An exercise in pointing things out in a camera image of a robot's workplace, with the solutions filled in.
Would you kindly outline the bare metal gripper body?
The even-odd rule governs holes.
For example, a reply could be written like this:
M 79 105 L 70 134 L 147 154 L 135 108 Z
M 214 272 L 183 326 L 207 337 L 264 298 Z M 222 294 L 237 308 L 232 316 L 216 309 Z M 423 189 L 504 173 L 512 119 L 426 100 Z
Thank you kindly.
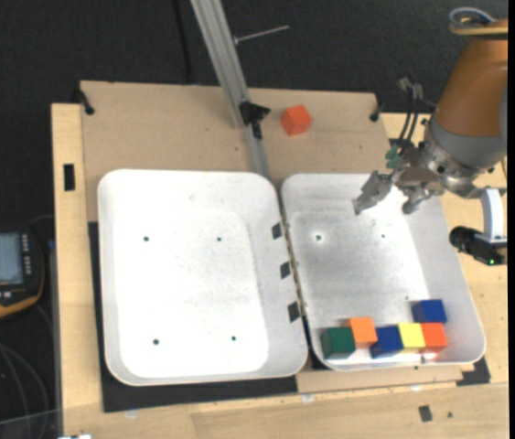
M 461 198 L 479 198 L 484 188 L 475 184 L 482 169 L 465 166 L 440 145 L 421 142 L 408 146 L 393 169 L 393 184 L 407 198 L 431 198 L 450 192 Z

